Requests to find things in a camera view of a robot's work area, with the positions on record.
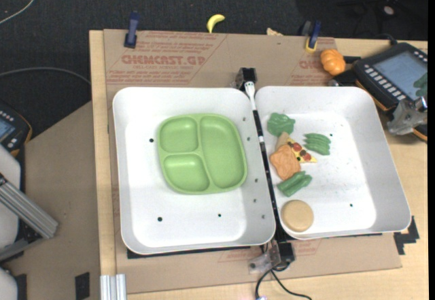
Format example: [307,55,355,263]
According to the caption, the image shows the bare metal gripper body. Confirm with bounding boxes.
[409,95,428,128]

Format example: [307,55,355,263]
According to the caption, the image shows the white plastic tray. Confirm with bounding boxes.
[111,86,277,255]
[254,85,412,241]

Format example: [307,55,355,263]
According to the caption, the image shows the green toy bean pods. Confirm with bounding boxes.
[302,132,332,156]
[276,170,313,198]

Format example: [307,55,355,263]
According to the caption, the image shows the orange toy pumpkin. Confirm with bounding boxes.
[319,48,347,76]

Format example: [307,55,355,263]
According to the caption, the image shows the toy pizza slice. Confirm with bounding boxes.
[275,131,318,165]

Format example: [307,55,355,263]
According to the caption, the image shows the green toy broccoli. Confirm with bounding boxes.
[266,112,296,138]

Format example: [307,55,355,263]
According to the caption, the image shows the orange toy fried chicken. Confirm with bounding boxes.
[268,145,302,182]

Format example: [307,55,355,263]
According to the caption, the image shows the tan round biscuit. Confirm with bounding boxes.
[280,199,315,233]

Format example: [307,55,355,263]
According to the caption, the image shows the thin black and white rod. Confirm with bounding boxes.
[244,82,283,244]

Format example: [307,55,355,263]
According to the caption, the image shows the green divided plate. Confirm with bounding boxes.
[156,113,248,195]

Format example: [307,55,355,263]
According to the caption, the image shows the yellow banana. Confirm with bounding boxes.
[207,14,226,34]

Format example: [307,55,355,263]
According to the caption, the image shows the brown cardboard board red print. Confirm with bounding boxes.
[103,29,404,295]

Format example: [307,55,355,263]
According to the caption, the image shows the black block with thin wires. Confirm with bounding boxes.
[277,241,296,263]
[237,67,258,90]

